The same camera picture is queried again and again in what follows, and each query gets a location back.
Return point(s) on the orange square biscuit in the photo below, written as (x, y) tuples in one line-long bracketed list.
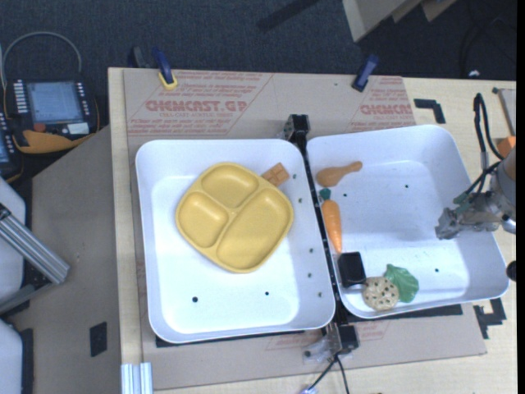
[(274, 174)]

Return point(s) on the black rectangular box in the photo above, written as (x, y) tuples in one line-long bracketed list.
[(351, 268)]

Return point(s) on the black cylinder on white bracket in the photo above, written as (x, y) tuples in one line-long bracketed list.
[(512, 270)]

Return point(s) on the orange toy chicken drumstick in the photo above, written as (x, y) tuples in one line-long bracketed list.
[(330, 176)]

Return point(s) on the brown cardboard board red print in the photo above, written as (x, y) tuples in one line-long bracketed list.
[(254, 109)]

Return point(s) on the beige chocolate chip cookie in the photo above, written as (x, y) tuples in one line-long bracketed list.
[(380, 294)]

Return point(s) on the yellow divided plate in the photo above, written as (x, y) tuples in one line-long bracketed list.
[(238, 220)]

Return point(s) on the white plastic tray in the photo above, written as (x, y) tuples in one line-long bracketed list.
[(393, 220), (229, 302)]

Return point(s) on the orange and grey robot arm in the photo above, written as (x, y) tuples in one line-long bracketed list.
[(508, 166)]

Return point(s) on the orange carrot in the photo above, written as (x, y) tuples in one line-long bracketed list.
[(332, 220)]

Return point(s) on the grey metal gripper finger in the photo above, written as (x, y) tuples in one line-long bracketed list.
[(445, 230), (451, 213)]

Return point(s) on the thin black and white rod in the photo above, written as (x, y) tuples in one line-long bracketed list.
[(324, 236)]

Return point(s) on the green lettuce leaf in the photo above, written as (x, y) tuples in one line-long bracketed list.
[(404, 283)]

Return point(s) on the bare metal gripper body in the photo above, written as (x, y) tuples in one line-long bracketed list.
[(484, 216)]

